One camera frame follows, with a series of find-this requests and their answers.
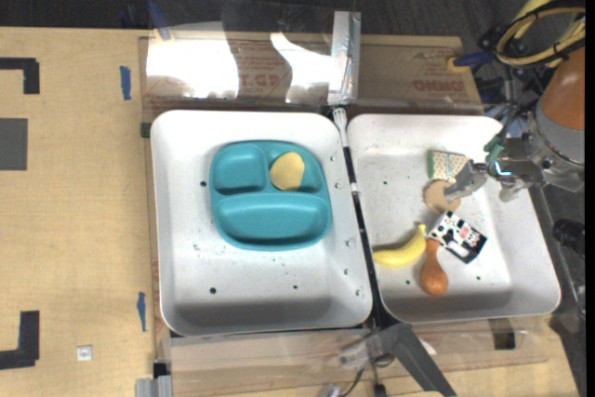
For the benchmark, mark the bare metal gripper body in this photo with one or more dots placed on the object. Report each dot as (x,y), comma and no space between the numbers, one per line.
(518,165)

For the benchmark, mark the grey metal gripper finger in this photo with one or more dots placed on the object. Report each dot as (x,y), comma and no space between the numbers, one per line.
(473,172)
(462,191)

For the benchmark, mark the tan round biscuit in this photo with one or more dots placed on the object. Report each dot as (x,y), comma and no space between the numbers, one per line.
(434,195)

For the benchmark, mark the green patterned packet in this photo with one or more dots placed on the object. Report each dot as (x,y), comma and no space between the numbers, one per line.
(444,163)

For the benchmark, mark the black and white carton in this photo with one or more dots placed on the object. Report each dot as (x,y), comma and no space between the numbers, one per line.
(460,239)

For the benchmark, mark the yellow banana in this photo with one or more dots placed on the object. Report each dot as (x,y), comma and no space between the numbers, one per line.
(402,253)

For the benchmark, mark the orange chicken drumstick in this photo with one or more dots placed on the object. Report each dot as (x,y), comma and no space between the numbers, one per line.
(433,279)

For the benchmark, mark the white plastic tray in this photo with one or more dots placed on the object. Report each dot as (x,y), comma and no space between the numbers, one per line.
(186,246)
(506,274)

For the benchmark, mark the yellow round biscuit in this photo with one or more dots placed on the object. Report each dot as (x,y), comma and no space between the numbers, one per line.
(287,172)

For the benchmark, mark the teal divided plate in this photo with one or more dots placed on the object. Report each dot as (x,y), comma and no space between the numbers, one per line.
(269,218)

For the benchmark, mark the black cylinder on white bracket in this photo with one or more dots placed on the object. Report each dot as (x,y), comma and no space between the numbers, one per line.
(569,234)

